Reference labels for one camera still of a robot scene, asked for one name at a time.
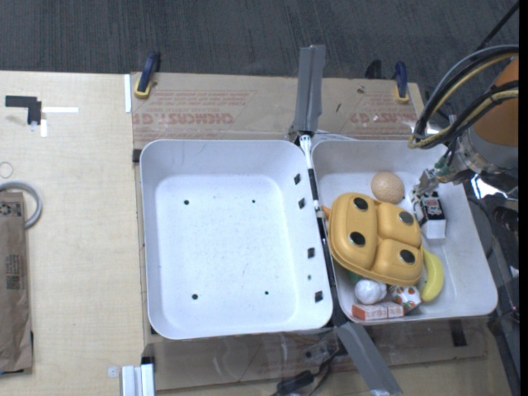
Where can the white and orange packet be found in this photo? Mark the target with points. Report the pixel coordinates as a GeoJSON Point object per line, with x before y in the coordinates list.
{"type": "Point", "coordinates": [406, 297]}

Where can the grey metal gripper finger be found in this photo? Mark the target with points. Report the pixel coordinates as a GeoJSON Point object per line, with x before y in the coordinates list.
{"type": "Point", "coordinates": [429, 181]}
{"type": "Point", "coordinates": [417, 195]}

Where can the yellow banana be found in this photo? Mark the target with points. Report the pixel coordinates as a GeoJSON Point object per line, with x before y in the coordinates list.
{"type": "Point", "coordinates": [434, 279]}

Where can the brown paper bag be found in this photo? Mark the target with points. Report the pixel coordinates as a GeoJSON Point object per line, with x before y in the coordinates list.
{"type": "Point", "coordinates": [14, 283]}

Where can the white garlic bulb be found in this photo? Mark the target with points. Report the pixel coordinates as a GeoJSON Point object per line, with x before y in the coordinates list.
{"type": "Point", "coordinates": [369, 291]}

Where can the beige egg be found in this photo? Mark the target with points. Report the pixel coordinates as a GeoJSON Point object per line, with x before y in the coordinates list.
{"type": "Point", "coordinates": [387, 187]}

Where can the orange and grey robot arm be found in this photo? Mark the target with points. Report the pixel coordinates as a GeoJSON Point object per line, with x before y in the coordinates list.
{"type": "Point", "coordinates": [497, 105]}

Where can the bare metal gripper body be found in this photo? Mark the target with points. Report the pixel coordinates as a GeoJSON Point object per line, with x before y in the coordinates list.
{"type": "Point", "coordinates": [460, 171]}

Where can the black and white carton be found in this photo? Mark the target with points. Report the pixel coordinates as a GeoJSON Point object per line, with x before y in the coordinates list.
{"type": "Point", "coordinates": [434, 217]}

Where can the white plastic tray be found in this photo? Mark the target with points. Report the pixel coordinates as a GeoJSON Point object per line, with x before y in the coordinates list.
{"type": "Point", "coordinates": [462, 262]}
{"type": "Point", "coordinates": [222, 237]}

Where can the brown cardboard board red print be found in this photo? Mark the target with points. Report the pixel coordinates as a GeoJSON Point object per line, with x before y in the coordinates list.
{"type": "Point", "coordinates": [231, 105]}

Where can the orange and white carton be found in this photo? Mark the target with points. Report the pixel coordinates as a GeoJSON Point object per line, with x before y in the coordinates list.
{"type": "Point", "coordinates": [368, 312]}
{"type": "Point", "coordinates": [394, 310]}

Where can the yellow divided plate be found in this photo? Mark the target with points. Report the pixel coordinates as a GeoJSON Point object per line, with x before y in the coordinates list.
{"type": "Point", "coordinates": [379, 237]}

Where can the green toy vegetable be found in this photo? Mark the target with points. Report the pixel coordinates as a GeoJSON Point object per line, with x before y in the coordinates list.
{"type": "Point", "coordinates": [354, 278]}

